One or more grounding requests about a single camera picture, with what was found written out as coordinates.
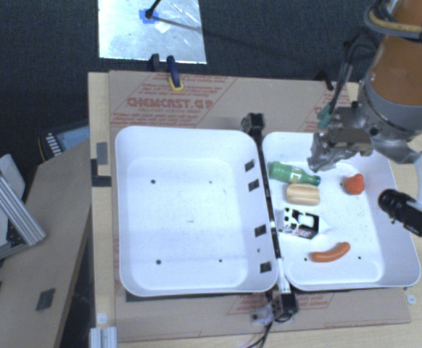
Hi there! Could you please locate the green bottle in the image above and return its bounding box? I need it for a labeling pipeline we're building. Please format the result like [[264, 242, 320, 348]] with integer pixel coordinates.
[[267, 160, 322, 187]]

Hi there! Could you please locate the orange sausage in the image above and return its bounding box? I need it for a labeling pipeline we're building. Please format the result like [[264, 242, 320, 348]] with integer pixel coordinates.
[[310, 241, 352, 264]]

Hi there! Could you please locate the black cylinder on white bracket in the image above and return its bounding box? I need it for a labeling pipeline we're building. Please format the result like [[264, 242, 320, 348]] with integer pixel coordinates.
[[377, 153, 422, 238]]

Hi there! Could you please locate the tan bread bun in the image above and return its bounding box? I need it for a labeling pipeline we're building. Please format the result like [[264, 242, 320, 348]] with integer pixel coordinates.
[[286, 183, 321, 207]]

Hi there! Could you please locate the thin black and white rod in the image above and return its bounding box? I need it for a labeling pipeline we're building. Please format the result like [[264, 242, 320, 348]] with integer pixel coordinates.
[[252, 128, 288, 294]]

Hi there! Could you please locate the white plastic tray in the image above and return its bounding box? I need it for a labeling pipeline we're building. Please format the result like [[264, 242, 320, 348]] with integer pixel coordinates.
[[114, 125, 280, 298], [261, 131, 422, 292]]

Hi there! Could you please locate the orange-red round toy food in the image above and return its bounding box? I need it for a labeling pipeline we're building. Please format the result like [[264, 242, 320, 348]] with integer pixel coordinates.
[[339, 173, 365, 196]]

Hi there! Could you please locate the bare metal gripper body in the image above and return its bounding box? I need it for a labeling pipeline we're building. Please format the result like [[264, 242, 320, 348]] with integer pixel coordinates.
[[326, 101, 376, 157]]

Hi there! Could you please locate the brown cardboard board, red print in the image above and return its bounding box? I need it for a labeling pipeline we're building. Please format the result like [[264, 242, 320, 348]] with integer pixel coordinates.
[[107, 70, 412, 344]]

